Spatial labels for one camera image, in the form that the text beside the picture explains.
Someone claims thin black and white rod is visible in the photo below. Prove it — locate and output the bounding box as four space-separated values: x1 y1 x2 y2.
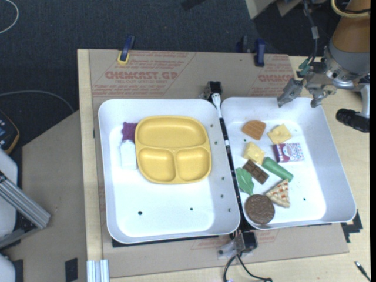
211 93 245 232

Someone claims black cylinder on white bracket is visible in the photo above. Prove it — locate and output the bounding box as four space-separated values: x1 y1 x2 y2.
335 83 370 133

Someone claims orange waffle biscuit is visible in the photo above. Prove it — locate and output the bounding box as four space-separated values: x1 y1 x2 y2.
241 119 267 142

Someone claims green lettuce leaf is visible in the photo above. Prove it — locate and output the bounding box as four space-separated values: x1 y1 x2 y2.
234 167 256 197

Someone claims brown round patty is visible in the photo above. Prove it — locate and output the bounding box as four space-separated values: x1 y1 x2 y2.
244 194 276 226

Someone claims brown cardboard board red print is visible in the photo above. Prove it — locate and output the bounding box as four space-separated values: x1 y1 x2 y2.
88 49 350 278

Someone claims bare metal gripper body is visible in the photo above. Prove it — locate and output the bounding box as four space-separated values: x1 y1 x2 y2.
301 61 370 93

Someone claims white plastic tray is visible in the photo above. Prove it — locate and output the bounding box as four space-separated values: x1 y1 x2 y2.
98 98 241 244
220 96 358 231

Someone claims white plastic bottle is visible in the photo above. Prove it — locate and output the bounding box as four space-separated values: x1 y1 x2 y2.
119 139 138 170

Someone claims green cucumber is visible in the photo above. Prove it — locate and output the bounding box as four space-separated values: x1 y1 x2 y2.
261 156 294 183

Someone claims yellow cheese wedge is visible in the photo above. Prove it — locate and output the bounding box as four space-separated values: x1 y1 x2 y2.
266 123 293 145
242 141 266 166

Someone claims yellow divided plate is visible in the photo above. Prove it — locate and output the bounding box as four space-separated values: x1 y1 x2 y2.
134 115 213 185

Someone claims pizza slice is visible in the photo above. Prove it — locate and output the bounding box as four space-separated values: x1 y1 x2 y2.
265 178 291 209

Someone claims brown chocolate bar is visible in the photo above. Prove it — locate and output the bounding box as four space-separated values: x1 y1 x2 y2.
242 159 270 186

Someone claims purple and white packet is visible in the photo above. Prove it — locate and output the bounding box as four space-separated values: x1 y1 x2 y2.
272 142 306 163

